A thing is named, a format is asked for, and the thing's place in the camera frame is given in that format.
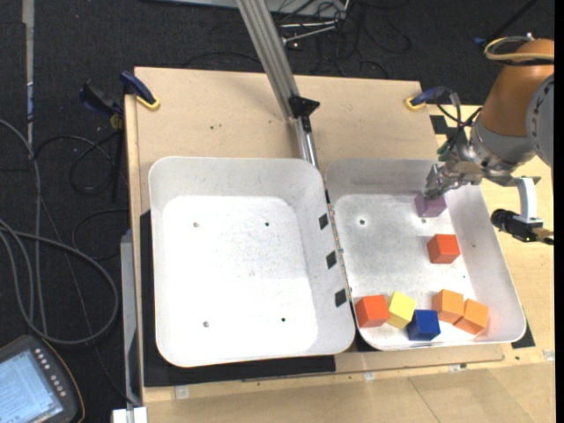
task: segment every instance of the wooden table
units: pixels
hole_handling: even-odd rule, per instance
[[[160,98],[150,111],[126,97],[126,138],[137,303],[139,217],[150,208],[147,175],[172,155],[298,157],[264,74],[137,68]],[[436,108],[413,113],[404,100],[418,82],[296,77],[301,95],[321,102],[312,115],[320,170],[343,158],[435,159]],[[474,108],[464,108],[469,114]],[[538,216],[553,227],[550,170],[538,158],[516,172],[540,175]],[[481,185],[488,210],[518,211],[516,189]],[[536,345],[465,345],[336,356],[331,375],[143,387],[150,421],[555,421],[553,248],[500,234],[501,249]],[[141,327],[141,309],[137,323]]]

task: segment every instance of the toy block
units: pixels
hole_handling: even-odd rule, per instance
[[[400,292],[394,292],[388,298],[388,310],[390,318],[387,323],[403,329],[413,318],[415,310],[415,300]]]
[[[417,193],[415,197],[415,208],[420,218],[436,218],[443,213],[447,208],[447,203],[444,197],[438,199],[425,199],[423,193]]]
[[[436,310],[441,321],[454,324],[464,315],[464,297],[461,293],[443,288],[433,296],[431,308]]]
[[[361,329],[382,326],[390,318],[388,303],[383,294],[364,296],[354,305],[354,310]]]
[[[464,316],[455,323],[455,326],[476,335],[487,326],[488,313],[488,306],[468,299],[464,303]]]
[[[427,242],[431,263],[453,263],[460,256],[456,235],[437,234]]]
[[[441,333],[439,316],[435,310],[419,310],[413,312],[413,319],[407,324],[407,337],[411,341],[433,340]]]

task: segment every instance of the display screen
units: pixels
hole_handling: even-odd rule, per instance
[[[0,363],[0,423],[40,423],[62,411],[30,350]]]

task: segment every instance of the red block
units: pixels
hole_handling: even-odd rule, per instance
[[[354,305],[354,310],[361,329],[382,326],[390,318],[386,297],[383,294],[364,296]]]
[[[437,234],[427,243],[431,263],[453,263],[460,256],[456,235]]]

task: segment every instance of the black floor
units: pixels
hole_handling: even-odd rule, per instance
[[[449,86],[463,103],[479,105],[500,66],[484,58],[475,39],[495,33],[529,1],[359,0],[339,33],[306,38],[302,50],[288,51],[288,57],[296,74],[418,80],[423,89]],[[21,3],[0,0],[0,118],[27,138]],[[532,33],[554,39],[554,3],[538,0],[501,35]],[[102,146],[105,154],[95,150],[72,169],[89,142],[114,133],[107,117],[81,104],[78,92],[91,79],[119,100],[119,74],[136,65],[262,70],[236,10],[138,0],[35,0],[33,147],[47,142],[37,156],[47,209],[41,210],[41,234],[51,239],[58,234],[72,245],[74,233],[76,245],[87,255],[102,258],[100,264],[118,286],[120,259],[114,254],[128,228],[127,185],[119,181],[115,199],[111,184],[98,186],[107,181],[110,164],[105,155],[115,157],[115,137]],[[5,127],[0,127],[0,134],[0,218],[15,229],[32,232],[33,169],[17,137]],[[98,212],[105,213],[88,218]],[[33,253],[33,244],[26,246]],[[23,265],[20,254],[17,261]],[[61,251],[41,247],[48,334],[55,338],[88,336],[81,299],[94,332],[111,315],[107,283],[84,263],[71,259],[70,264],[72,268]],[[20,269],[20,281],[27,302],[25,271]],[[27,332],[8,259],[0,248],[0,345]],[[122,389],[121,343],[118,323],[98,343],[98,353],[92,347],[57,348],[82,391],[86,421],[109,421],[112,409],[125,406],[99,359],[100,355]]]

